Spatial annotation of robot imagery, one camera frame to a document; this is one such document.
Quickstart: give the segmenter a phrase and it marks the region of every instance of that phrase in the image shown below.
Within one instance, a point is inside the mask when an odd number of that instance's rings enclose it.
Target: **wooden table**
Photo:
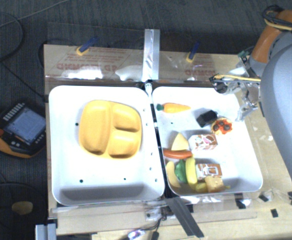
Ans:
[[[45,46],[45,72],[46,75],[60,62],[67,52],[68,46]],[[164,56],[183,56],[180,53],[167,53]],[[235,68],[238,63],[236,55],[199,54],[198,59],[205,59],[205,65],[200,69],[203,72],[226,73]],[[189,72],[183,71],[186,77]],[[58,82],[46,78],[46,95],[59,85]],[[51,153],[49,133],[49,109],[47,105],[47,156],[48,156],[48,191],[49,211],[51,218],[57,218],[57,235],[75,235],[83,233],[96,233],[93,240],[120,240],[129,232],[139,227],[153,225],[154,222],[145,219],[145,212],[138,204],[127,206],[89,207],[73,209],[70,212],[61,212],[67,207],[57,208],[57,202],[51,191]],[[281,155],[272,139],[261,111],[253,112],[245,119],[249,135],[263,175],[263,186],[260,190],[268,197],[263,201],[258,195],[251,199],[249,209],[241,211],[234,209],[221,209],[210,215],[215,218],[198,218],[198,225],[203,231],[206,240],[264,240],[264,239],[292,239],[292,204],[287,193],[292,192],[292,182]],[[177,219],[168,219],[161,222],[158,229],[160,240],[197,239],[189,237],[184,232]],[[138,239],[148,240],[151,232]]]

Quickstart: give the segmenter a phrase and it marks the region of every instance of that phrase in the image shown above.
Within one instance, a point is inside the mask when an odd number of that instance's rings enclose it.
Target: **green toy vegetable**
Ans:
[[[179,160],[175,168],[175,174],[181,182],[187,183],[186,162],[184,160]]]

